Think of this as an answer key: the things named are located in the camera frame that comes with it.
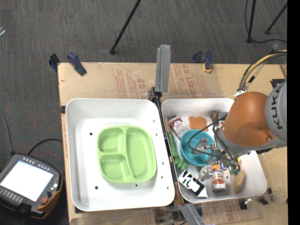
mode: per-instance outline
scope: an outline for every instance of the cardboard sheet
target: cardboard sheet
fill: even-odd
[[[74,98],[147,98],[148,91],[155,86],[156,64],[154,63],[82,63],[87,74],[80,76],[70,63],[58,65],[60,104]],[[204,73],[202,64],[171,64],[169,98],[234,98],[246,64],[213,64],[210,74]],[[280,65],[265,65],[249,90],[269,95],[271,80],[285,78]],[[164,209],[128,210],[118,215],[98,212],[75,212],[70,194],[68,164],[68,136],[65,113],[61,114],[66,169],[68,215],[71,225],[155,225]],[[263,205],[257,201],[241,210],[237,201],[228,201],[224,206],[202,207],[202,219],[206,224],[288,224],[287,198],[287,148],[273,149],[259,155],[268,186],[273,190],[276,201],[267,199]]]

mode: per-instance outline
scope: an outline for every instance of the metal stand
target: metal stand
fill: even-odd
[[[135,11],[136,11],[136,9],[137,9],[137,7],[139,6],[139,4],[140,4],[141,1],[142,1],[142,0],[137,0],[137,2],[135,3],[135,6],[134,6],[134,8],[132,9],[132,11],[131,11],[131,13],[130,13],[130,15],[129,15],[129,17],[128,17],[126,23],[125,23],[125,25],[124,25],[124,27],[122,28],[120,34],[118,35],[117,40],[114,42],[114,45],[112,46],[112,48],[109,50],[109,53],[110,53],[110,54],[115,54],[115,53],[116,53],[114,49],[115,49],[116,46],[118,45],[118,42],[120,41],[120,39],[121,39],[121,37],[122,37],[122,35],[123,35],[123,33],[124,33],[126,27],[128,26],[128,24],[129,24],[129,22],[130,22],[130,20],[131,20],[131,18],[132,18],[132,16],[133,16],[133,14],[135,13]]]
[[[269,34],[271,28],[274,26],[274,24],[277,22],[278,18],[282,15],[282,13],[284,12],[284,10],[287,8],[287,2],[285,4],[285,6],[281,9],[281,11],[278,13],[277,17],[274,19],[274,21],[272,22],[272,24],[270,25],[270,27],[264,32],[265,34]]]
[[[252,3],[252,11],[251,11],[251,18],[250,18],[250,26],[249,26],[248,38],[247,38],[247,43],[251,43],[251,42],[252,42],[251,32],[252,32],[252,25],[253,25],[253,18],[254,18],[255,4],[256,4],[256,0],[253,0],[253,3]]]
[[[251,38],[251,32],[252,32],[252,26],[253,26],[253,18],[254,18],[254,11],[255,11],[255,4],[256,4],[256,0],[253,0],[252,3],[252,11],[251,11],[251,18],[250,18],[250,25],[249,25],[249,31],[248,31],[248,38],[247,38],[247,43],[251,43],[252,42],[252,38]],[[284,5],[284,7],[281,9],[281,11],[279,12],[279,14],[277,15],[277,17],[274,19],[274,21],[272,22],[272,24],[270,25],[270,27],[264,32],[265,34],[269,34],[271,28],[274,26],[274,24],[277,22],[278,18],[282,15],[282,13],[284,12],[284,10],[287,8],[287,2]]]

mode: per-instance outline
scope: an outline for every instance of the yellow cable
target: yellow cable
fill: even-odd
[[[254,63],[253,65],[251,65],[251,67],[248,68],[248,71],[246,72],[246,74],[242,78],[238,91],[242,90],[242,88],[243,88],[244,84],[246,83],[246,80],[248,79],[249,75],[253,72],[253,70],[257,66],[261,65],[264,61],[268,60],[271,57],[274,57],[274,56],[276,56],[278,54],[286,53],[286,52],[287,52],[287,50],[281,50],[281,51],[278,51],[278,52],[266,55],[263,58],[259,59],[256,63]]]

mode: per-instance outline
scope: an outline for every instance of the teal bowl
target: teal bowl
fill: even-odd
[[[193,166],[206,166],[206,162],[209,160],[210,155],[204,153],[193,154],[192,150],[188,146],[189,139],[197,132],[199,132],[198,129],[191,129],[183,134],[180,140],[180,153],[182,158],[186,161],[186,163]],[[190,146],[194,148],[202,138],[208,139],[208,145],[214,143],[214,139],[208,133],[202,131],[192,138]]]

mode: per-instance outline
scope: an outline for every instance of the green plate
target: green plate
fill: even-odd
[[[108,127],[98,135],[97,147],[100,171],[111,182],[143,182],[156,172],[152,139],[140,127]]]

